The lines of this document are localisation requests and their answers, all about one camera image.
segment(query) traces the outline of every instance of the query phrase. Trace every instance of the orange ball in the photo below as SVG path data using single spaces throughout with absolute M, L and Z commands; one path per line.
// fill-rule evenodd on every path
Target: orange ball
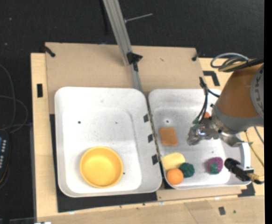
M 183 172 L 178 168 L 173 168 L 168 170 L 166 174 L 167 181 L 172 184 L 176 185 L 183 181 L 184 175 Z

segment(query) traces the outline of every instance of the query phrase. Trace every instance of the wooden table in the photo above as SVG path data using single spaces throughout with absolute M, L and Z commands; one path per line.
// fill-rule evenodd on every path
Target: wooden table
M 71 73 L 74 67 L 78 70 L 82 69 L 81 64 L 84 64 L 91 66 L 90 71 L 92 71 L 88 72 L 88 83 L 86 82 L 84 86 L 132 88 L 132 81 L 126 77 L 129 77 L 129 68 L 122 65 L 115 45 L 47 43 L 46 46 L 56 53 L 54 58 L 49 54 L 31 54 L 36 217 L 39 222 L 85 223 L 87 220 L 87 223 L 102 221 L 104 223 L 174 221 L 184 223 L 187 221 L 197 224 L 205 223 L 206 220 L 208 223 L 236 223 L 244 218 L 247 220 L 244 221 L 245 223 L 265 221 L 264 184 L 254 184 L 255 196 L 241 198 L 238 198 L 238 195 L 246 189 L 246 186 L 183 191 L 161 187 L 157 191 L 156 202 L 58 212 L 49 114 L 54 112 L 52 103 L 54 90 L 58 86 L 70 83 L 60 77 Z M 231 75 L 218 73 L 211 68 L 209 65 L 211 59 L 200 58 L 193 61 L 192 57 L 196 55 L 196 50 L 193 48 L 133 46 L 133 51 L 143 55 L 139 63 L 139 75 L 145 94 L 156 88 L 200 88 L 198 76 L 203 76 L 204 71 L 217 74 L 220 86 L 215 86 L 211 76 L 205 76 L 205 80 L 209 88 L 221 90 Z M 66 66 L 71 67 L 68 73 L 64 70 Z M 85 79 L 85 76 L 77 77 L 73 85 L 79 85 L 79 79 Z M 41 95 L 38 92 L 40 87 L 43 91 Z M 259 131 L 264 135 L 263 128 L 259 128 Z M 250 128 L 247 134 L 249 139 L 254 141 L 252 145 L 254 150 L 264 160 L 264 146 L 255 130 Z M 255 173 L 263 174 L 264 168 L 254 154 L 251 155 L 251 159 Z M 220 215 L 219 207 L 225 207 L 225 215 Z

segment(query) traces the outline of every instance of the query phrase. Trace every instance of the green ball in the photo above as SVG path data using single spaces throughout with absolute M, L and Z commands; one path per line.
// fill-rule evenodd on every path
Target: green ball
M 179 169 L 183 172 L 184 177 L 192 177 L 195 173 L 193 165 L 187 162 L 182 163 Z

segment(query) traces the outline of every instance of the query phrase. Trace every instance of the black clamp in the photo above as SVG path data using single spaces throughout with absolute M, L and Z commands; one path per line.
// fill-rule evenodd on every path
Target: black clamp
M 132 52 L 129 52 L 127 54 L 128 62 L 129 64 L 133 64 L 134 71 L 138 71 L 138 65 L 137 62 L 139 62 L 142 59 L 143 56 L 134 54 Z

